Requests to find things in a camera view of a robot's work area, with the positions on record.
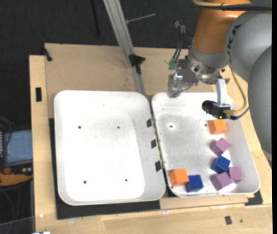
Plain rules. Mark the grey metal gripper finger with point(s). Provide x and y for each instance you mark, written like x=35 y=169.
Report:
x=171 y=88
x=183 y=86

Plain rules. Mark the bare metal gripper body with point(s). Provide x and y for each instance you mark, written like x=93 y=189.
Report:
x=189 y=73

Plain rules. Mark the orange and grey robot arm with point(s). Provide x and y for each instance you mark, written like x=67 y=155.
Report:
x=247 y=45

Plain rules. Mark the orange cube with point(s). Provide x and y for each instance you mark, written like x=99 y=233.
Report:
x=179 y=177
x=217 y=126

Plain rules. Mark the thin black and white rod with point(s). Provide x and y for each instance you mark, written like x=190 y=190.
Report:
x=158 y=140

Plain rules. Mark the white plastic tray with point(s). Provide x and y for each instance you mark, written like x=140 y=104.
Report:
x=104 y=150
x=189 y=145

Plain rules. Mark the purple cube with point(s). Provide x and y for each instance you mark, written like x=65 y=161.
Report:
x=221 y=145
x=222 y=181
x=236 y=174

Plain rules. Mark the blue cube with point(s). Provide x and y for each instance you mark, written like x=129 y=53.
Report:
x=221 y=164
x=195 y=182

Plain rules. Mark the pale wood board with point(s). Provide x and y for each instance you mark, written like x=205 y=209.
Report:
x=87 y=69

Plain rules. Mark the black cylinder on white bracket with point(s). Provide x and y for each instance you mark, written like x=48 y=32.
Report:
x=213 y=108

